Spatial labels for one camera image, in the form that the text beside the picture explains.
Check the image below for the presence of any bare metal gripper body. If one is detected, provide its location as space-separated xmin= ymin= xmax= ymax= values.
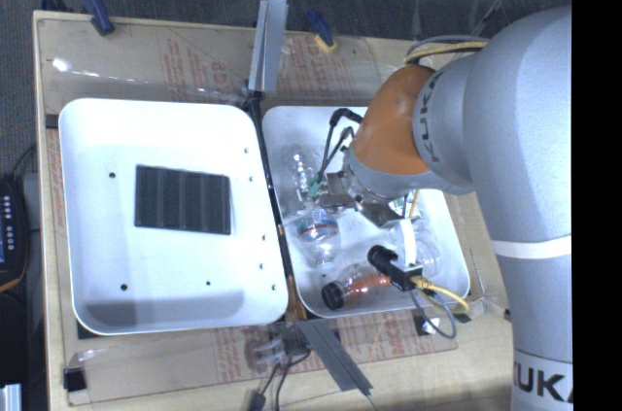
xmin=322 ymin=170 xmax=405 ymax=228

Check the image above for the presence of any clear plastic bottle, blue label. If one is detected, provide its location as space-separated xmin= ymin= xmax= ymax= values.
xmin=290 ymin=200 xmax=341 ymax=270

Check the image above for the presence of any orange bottle with black cap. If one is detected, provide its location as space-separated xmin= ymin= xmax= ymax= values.
xmin=321 ymin=262 xmax=395 ymax=311

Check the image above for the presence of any white plastic tray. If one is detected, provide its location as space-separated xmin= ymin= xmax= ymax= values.
xmin=260 ymin=105 xmax=471 ymax=320
xmin=57 ymin=97 xmax=290 ymax=336

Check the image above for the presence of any black ribbed rectangular panel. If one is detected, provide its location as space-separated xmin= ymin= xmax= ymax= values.
xmin=133 ymin=163 xmax=232 ymax=236

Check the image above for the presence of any brown cardboard board, red print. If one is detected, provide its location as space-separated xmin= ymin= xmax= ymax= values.
xmin=37 ymin=17 xmax=487 ymax=406

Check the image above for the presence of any black cylinder on white bracket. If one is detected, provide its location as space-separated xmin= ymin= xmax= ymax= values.
xmin=366 ymin=218 xmax=425 ymax=293

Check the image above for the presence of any black block with thin wires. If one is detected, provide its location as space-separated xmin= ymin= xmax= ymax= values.
xmin=240 ymin=90 xmax=266 ymax=111
xmin=275 ymin=325 xmax=312 ymax=358

